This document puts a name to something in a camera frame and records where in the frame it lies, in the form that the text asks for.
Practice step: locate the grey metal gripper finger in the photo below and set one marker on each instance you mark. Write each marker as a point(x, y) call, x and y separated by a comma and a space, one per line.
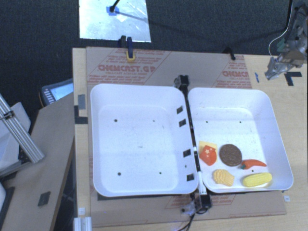
point(285, 67)
point(272, 68)

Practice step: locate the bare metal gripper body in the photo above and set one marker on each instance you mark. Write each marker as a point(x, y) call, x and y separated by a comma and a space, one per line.
point(298, 47)

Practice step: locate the white plastic tray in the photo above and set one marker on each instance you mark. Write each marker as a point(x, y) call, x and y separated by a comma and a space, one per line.
point(142, 141)
point(231, 114)

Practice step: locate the brown round biscuit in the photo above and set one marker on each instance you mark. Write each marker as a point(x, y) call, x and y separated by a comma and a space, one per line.
point(230, 155)

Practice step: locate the orange chili pepper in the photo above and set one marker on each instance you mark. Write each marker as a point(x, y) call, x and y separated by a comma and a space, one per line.
point(253, 163)

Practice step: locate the yellow cheese slice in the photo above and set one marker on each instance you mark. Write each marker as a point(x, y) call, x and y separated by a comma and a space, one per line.
point(209, 144)

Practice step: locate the thin black and white rod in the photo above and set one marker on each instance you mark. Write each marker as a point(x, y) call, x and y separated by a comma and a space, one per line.
point(191, 129)

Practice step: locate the yellow corn cob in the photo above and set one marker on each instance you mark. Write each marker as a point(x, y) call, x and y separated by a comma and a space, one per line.
point(257, 179)

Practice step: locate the brown cardboard board red print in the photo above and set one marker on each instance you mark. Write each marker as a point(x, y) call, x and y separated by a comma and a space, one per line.
point(156, 64)

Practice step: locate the yellow toy fries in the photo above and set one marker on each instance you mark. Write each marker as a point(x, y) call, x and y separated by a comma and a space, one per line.
point(223, 177)

